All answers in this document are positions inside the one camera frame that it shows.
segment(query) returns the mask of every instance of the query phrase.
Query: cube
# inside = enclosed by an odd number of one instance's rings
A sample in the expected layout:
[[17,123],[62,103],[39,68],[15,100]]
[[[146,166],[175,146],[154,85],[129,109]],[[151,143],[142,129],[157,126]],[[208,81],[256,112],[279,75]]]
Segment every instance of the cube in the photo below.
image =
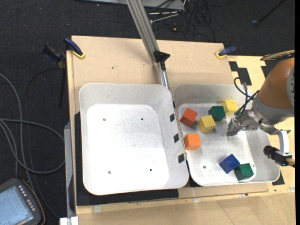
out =
[[183,113],[180,122],[183,123],[184,125],[191,127],[193,123],[196,120],[198,113],[195,112],[194,110],[187,108],[185,112]]
[[230,154],[227,158],[220,162],[219,165],[225,173],[229,173],[238,165],[240,165],[240,162],[236,159],[236,157],[233,154]]
[[226,100],[221,104],[224,107],[226,115],[234,115],[234,113],[239,109],[235,100]]
[[186,150],[197,150],[201,146],[199,134],[187,134],[183,141]]
[[203,116],[198,121],[198,127],[202,133],[209,132],[214,129],[216,123],[211,115]]
[[221,121],[226,116],[223,106],[212,106],[208,114],[212,116],[215,122]]
[[234,173],[238,181],[251,178],[254,173],[249,163],[240,164],[234,169]]

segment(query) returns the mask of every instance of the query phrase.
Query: yellow cube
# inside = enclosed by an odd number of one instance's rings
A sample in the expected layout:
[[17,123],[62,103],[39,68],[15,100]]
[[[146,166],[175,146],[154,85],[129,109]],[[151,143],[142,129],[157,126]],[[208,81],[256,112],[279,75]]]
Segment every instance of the yellow cube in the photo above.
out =
[[224,107],[226,115],[234,115],[234,113],[239,109],[235,100],[226,100],[221,104]]
[[198,127],[202,133],[209,132],[214,129],[216,123],[211,115],[201,117],[198,121]]

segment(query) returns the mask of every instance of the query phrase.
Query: black floor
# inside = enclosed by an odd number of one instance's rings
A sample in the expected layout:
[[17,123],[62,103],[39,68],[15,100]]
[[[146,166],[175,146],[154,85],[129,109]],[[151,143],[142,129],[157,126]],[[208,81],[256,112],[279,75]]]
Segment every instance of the black floor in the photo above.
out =
[[[295,47],[295,0],[287,0],[259,26],[252,20],[263,18],[281,0],[199,0],[195,6],[196,1],[187,3],[185,15],[155,22],[156,38],[217,42],[225,47],[235,45],[237,49],[231,55],[263,56]],[[170,31],[174,23],[179,32]],[[139,38],[125,5],[73,0],[0,0],[0,73],[14,85],[20,97],[22,118],[47,125],[61,135],[68,122],[67,93],[60,108],[62,70],[58,69],[57,62],[43,56],[42,47],[49,42],[64,52],[63,39],[71,35]],[[0,118],[20,119],[15,94],[2,78]],[[20,125],[7,125],[15,136],[21,158]],[[31,125],[23,124],[22,130],[29,167],[33,164],[35,170],[47,171],[63,161],[64,144],[58,136]],[[15,176],[15,159],[2,130],[0,168],[0,184]],[[28,180],[21,167],[18,177]],[[30,177],[44,208],[46,224],[57,224],[58,219],[49,211],[41,194],[58,217],[66,216],[64,168],[50,175],[30,174]]]

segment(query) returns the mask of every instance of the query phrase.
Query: orange cube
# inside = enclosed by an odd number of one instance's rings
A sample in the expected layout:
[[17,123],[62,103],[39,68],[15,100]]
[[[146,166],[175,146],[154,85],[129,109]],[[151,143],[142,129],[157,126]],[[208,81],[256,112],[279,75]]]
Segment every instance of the orange cube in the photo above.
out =
[[183,141],[186,150],[197,150],[201,146],[199,134],[187,134]]
[[195,122],[195,119],[197,117],[198,113],[195,112],[194,110],[187,108],[185,112],[183,113],[180,122],[183,123],[184,125],[190,127],[193,125]]

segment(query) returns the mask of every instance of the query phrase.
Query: tray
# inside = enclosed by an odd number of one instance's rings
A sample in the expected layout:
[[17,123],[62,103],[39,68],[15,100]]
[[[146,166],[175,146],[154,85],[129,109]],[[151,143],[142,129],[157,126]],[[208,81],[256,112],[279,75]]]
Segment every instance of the tray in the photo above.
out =
[[90,193],[185,186],[188,168],[167,88],[89,83],[79,100],[83,184]]
[[[197,150],[187,150],[187,163],[192,179],[200,186],[218,186],[237,183],[270,182],[278,179],[279,167],[263,153],[263,148],[270,145],[268,136],[261,130],[241,131],[236,136],[226,136],[227,124],[233,116],[227,116],[216,127],[207,133],[201,133],[197,121],[207,116],[213,105],[221,105],[225,100],[236,100],[238,107],[245,102],[245,96],[234,85],[180,85],[175,88],[174,102],[180,119],[187,107],[198,112],[192,127],[180,123],[182,136],[187,133],[198,133],[201,147]],[[254,175],[238,181],[234,171],[224,172],[219,163],[233,154],[241,164],[250,163]]]

